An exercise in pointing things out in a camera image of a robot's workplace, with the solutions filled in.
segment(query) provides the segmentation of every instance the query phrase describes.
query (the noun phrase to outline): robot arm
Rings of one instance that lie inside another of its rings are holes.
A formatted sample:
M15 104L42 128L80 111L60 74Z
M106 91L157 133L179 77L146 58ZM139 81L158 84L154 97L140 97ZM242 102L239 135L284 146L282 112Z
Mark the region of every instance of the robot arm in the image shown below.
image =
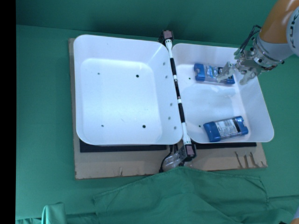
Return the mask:
M250 51L244 50L250 39L253 39ZM236 63L227 63L217 80L226 79L238 70L244 75L240 84L246 84L261 72L284 63L292 54L299 56L299 0L278 0L264 25L255 25L235 52Z

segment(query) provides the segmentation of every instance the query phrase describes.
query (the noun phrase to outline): green cloth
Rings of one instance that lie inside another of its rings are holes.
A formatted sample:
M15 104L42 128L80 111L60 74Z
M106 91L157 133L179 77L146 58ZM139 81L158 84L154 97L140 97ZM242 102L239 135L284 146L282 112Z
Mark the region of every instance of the green cloth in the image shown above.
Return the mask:
M94 196L101 224L278 224L293 213L271 209L258 177L186 167Z

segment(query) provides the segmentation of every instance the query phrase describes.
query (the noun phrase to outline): white tray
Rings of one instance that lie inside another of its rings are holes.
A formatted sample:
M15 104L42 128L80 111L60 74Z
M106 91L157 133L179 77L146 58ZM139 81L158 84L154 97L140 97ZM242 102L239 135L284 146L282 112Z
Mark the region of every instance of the white tray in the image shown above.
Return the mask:
M173 47L187 132L208 143L203 124L242 115L249 134L227 142L267 142L274 131L258 79L236 84L195 81L195 63L224 66L234 48ZM76 130L93 145L175 144L182 126L170 59L158 42L82 35L74 41Z

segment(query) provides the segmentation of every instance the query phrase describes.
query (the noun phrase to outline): bottle label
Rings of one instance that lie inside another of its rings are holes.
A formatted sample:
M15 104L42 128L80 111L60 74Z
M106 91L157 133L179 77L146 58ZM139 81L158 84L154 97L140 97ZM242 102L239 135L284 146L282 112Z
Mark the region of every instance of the bottle label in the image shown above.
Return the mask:
M238 133L238 130L232 119L222 120L215 122L220 136L227 136L234 133Z

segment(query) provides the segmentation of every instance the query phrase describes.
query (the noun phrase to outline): green background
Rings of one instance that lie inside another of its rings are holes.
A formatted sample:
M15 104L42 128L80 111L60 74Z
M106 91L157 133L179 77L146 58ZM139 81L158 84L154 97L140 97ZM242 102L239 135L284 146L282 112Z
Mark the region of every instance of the green background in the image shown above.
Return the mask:
M40 217L64 202L93 213L92 196L142 177L74 179L68 38L97 34L239 46L277 0L16 0L15 218ZM224 173L261 176L270 198L299 195L299 58L259 76L274 126L263 144L269 167Z

